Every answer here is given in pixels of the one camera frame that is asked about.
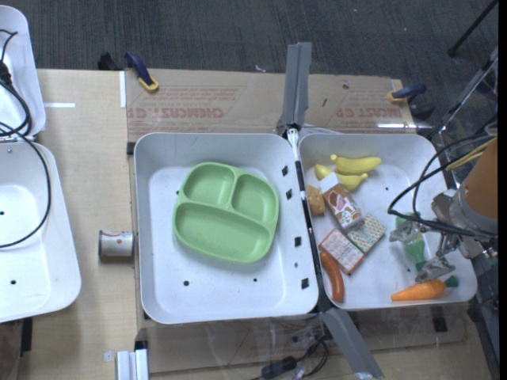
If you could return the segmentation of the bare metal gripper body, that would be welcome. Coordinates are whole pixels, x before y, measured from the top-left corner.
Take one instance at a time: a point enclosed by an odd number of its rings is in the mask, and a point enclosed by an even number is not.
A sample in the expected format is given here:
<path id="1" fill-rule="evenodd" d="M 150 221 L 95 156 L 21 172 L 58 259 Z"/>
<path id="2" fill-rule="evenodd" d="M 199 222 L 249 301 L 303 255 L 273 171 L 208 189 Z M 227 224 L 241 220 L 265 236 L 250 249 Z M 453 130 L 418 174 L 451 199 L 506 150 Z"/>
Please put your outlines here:
<path id="1" fill-rule="evenodd" d="M 442 254 L 457 249 L 465 258 L 475 258 L 494 249 L 494 219 L 474 210 L 466 201 L 463 189 L 442 192 L 433 198 L 431 207 L 438 222 L 468 232 L 442 232 Z"/>

